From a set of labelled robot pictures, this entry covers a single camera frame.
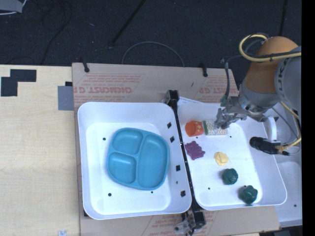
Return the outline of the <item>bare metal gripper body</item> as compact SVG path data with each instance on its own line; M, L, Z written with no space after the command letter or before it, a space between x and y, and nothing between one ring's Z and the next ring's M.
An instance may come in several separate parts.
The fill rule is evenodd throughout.
M247 119L247 112L241 107L237 96L230 96L223 109L223 116L226 122L237 122Z

